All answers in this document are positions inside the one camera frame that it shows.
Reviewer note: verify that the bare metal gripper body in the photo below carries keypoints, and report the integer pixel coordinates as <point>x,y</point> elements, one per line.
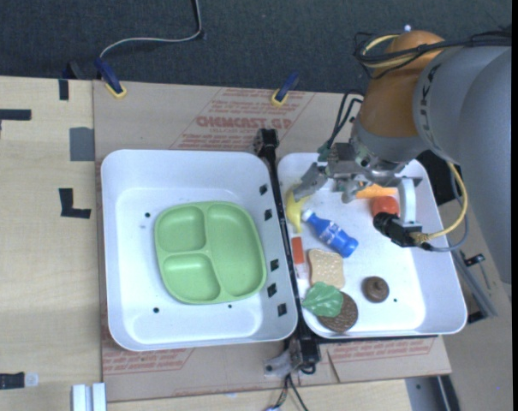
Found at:
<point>348,165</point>

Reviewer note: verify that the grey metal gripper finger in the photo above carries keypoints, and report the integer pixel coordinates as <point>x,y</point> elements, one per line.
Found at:
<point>355,188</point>
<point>311,182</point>

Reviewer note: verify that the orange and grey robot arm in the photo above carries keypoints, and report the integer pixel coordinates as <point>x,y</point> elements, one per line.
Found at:
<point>455,101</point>

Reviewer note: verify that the orange carrot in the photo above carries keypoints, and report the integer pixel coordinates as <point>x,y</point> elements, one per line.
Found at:
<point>376,192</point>

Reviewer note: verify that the yellow banana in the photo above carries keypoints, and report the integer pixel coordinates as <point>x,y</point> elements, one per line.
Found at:
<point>293,212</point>

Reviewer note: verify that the red tomato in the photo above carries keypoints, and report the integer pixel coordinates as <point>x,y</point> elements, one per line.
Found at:
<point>386,206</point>

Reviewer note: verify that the thin black rod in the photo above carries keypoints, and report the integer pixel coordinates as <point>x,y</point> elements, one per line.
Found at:
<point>280,212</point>

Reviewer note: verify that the blue bottle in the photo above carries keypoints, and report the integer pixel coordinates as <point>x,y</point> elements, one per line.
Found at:
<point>333,234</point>

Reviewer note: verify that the orange and white packet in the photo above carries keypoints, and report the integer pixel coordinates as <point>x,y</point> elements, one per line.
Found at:
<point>298,251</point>

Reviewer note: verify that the tan bread slice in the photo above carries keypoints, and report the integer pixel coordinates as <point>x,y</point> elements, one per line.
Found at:
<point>326,268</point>

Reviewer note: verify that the white plastic tray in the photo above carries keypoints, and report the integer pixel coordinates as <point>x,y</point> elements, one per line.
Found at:
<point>130,251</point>
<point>395,281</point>

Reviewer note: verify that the brown doughnut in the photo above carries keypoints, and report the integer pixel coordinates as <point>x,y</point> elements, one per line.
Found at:
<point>375,289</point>

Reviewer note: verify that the green divided plate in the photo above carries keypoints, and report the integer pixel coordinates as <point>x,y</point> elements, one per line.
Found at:
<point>233,251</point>

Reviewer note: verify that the green lettuce leaf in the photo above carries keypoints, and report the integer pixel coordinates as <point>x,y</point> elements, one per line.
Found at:
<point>323,300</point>

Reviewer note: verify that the brown round biscuit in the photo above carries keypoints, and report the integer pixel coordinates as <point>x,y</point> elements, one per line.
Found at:
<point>346,317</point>

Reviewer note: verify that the brown cardboard board red print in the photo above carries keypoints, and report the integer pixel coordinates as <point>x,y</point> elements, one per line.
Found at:
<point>164,118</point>

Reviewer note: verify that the black cylinder on white bracket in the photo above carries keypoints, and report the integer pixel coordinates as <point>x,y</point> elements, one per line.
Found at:
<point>395,229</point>

